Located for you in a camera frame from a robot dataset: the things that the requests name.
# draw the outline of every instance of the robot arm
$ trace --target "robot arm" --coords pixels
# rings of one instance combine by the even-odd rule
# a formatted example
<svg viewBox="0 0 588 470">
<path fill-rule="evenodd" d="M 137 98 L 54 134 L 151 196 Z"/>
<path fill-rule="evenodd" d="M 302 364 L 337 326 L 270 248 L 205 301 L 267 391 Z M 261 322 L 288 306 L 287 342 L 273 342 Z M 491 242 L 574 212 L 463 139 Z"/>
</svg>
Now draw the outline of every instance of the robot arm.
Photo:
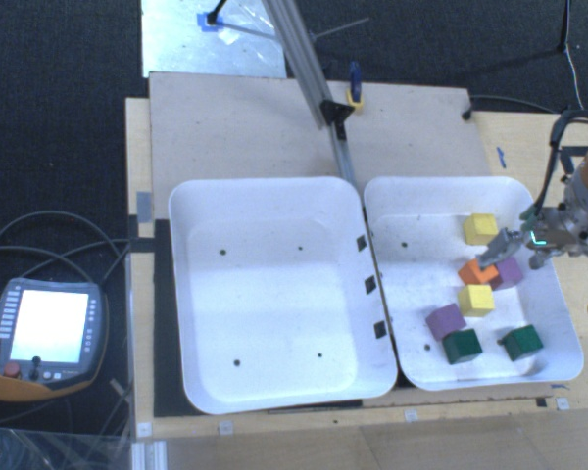
<svg viewBox="0 0 588 470">
<path fill-rule="evenodd" d="M 542 207 L 564 128 L 573 118 L 578 117 L 574 114 L 575 112 L 564 112 L 554 125 L 552 155 L 545 187 L 536 203 L 521 215 L 525 222 L 520 231 L 502 229 L 488 244 L 487 251 L 477 257 L 482 269 L 510 257 L 523 245 L 534 251 L 529 261 L 533 269 L 542 267 L 552 256 L 564 253 L 570 256 L 588 256 L 588 154 L 573 176 L 566 181 L 563 201 L 556 208 Z"/>
</svg>

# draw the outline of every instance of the red button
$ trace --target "red button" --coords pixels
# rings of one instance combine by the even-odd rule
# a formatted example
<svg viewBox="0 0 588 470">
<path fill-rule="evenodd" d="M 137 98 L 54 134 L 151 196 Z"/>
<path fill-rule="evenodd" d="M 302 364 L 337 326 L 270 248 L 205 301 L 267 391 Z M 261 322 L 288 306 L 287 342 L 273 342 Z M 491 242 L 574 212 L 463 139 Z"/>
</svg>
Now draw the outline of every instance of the red button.
<svg viewBox="0 0 588 470">
<path fill-rule="evenodd" d="M 4 375 L 7 378 L 19 378 L 22 371 L 20 365 L 17 362 L 7 362 L 4 366 Z"/>
</svg>

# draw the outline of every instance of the green cube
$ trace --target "green cube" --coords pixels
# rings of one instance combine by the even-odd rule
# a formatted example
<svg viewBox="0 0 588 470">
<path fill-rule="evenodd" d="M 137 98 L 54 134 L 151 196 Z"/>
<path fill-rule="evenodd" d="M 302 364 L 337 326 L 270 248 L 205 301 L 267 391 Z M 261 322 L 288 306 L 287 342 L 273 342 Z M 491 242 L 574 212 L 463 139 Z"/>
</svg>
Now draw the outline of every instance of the green cube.
<svg viewBox="0 0 588 470">
<path fill-rule="evenodd" d="M 544 348 L 540 336 L 532 325 L 510 331 L 501 340 L 512 361 L 525 358 Z"/>
<path fill-rule="evenodd" d="M 473 329 L 456 331 L 442 340 L 450 364 L 468 362 L 483 352 Z"/>
</svg>

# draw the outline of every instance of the orange cube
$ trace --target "orange cube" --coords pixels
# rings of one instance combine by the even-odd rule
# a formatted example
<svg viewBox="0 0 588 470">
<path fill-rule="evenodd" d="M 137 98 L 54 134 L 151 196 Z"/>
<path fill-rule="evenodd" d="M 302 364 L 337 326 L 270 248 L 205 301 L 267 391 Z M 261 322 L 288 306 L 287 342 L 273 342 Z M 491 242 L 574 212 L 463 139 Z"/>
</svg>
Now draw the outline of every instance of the orange cube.
<svg viewBox="0 0 588 470">
<path fill-rule="evenodd" d="M 480 285 L 487 284 L 497 278 L 499 276 L 499 270 L 494 264 L 482 270 L 479 268 L 477 259 L 471 259 L 458 271 L 458 275 L 460 275 L 460 278 L 467 285 Z"/>
</svg>

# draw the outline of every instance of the black floor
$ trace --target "black floor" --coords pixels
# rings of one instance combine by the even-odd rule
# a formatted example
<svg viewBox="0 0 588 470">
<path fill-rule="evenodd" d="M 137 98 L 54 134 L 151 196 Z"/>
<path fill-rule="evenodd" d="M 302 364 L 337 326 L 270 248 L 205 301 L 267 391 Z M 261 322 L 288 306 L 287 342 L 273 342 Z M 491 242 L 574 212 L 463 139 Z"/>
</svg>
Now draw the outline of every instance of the black floor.
<svg viewBox="0 0 588 470">
<path fill-rule="evenodd" d="M 298 3 L 315 33 L 370 17 L 318 41 L 331 77 L 346 77 L 349 61 L 358 60 L 368 81 L 461 86 L 555 111 L 577 107 L 570 66 L 556 51 L 564 0 Z M 573 0 L 571 11 L 571 57 L 588 108 L 588 0 Z M 63 210 L 113 238 L 127 235 L 123 101 L 147 95 L 140 49 L 140 0 L 0 0 L 0 228 L 24 213 Z M 486 101 L 477 108 L 524 110 Z M 38 220 L 6 240 L 68 250 L 89 239 L 72 224 Z M 111 261 L 104 252 L 82 260 L 98 277 Z M 0 255 L 0 283 L 23 263 Z M 109 381 L 127 381 L 121 270 L 107 289 L 114 319 L 99 381 L 70 404 L 57 400 L 3 426 L 80 433 L 104 427 L 118 400 Z M 28 408 L 0 404 L 0 418 Z M 114 432 L 125 416 L 122 407 L 105 431 Z"/>
</svg>

